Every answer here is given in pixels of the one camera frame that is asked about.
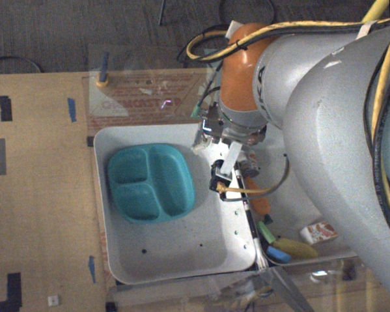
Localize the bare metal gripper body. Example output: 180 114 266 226
198 99 269 150

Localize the green divided plate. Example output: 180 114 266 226
105 141 199 226

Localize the brown cardboard board red print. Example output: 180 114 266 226
81 64 236 289

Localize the orange carrot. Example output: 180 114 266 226
244 175 273 225

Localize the white plastic tray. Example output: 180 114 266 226
232 121 359 270
92 119 258 287

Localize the green rectangular block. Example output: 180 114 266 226
257 220 277 245

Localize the blue rounded block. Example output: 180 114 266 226
265 244 292 265

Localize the yellow banana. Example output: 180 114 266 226
272 236 319 261

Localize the white carton red print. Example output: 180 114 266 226
299 220 339 246

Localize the black cylinder on white bracket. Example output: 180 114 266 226
206 141 246 193

